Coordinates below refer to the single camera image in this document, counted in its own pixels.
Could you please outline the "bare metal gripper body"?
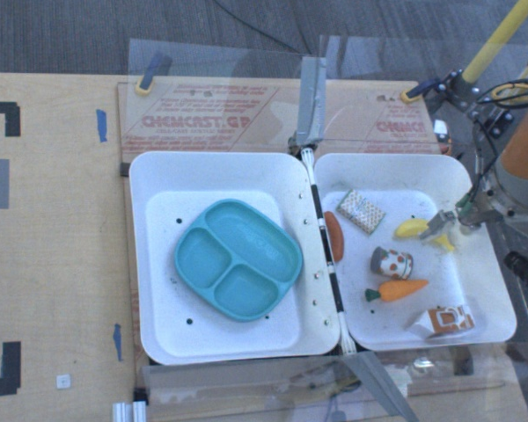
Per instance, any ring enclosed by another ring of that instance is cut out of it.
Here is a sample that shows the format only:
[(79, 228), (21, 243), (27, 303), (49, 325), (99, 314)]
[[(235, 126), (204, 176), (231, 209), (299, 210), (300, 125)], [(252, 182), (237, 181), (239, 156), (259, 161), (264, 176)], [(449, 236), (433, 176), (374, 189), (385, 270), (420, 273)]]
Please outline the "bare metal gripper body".
[(455, 205), (458, 222), (469, 230), (481, 228), (484, 224), (502, 222), (503, 214), (490, 203), (487, 192), (466, 193)]

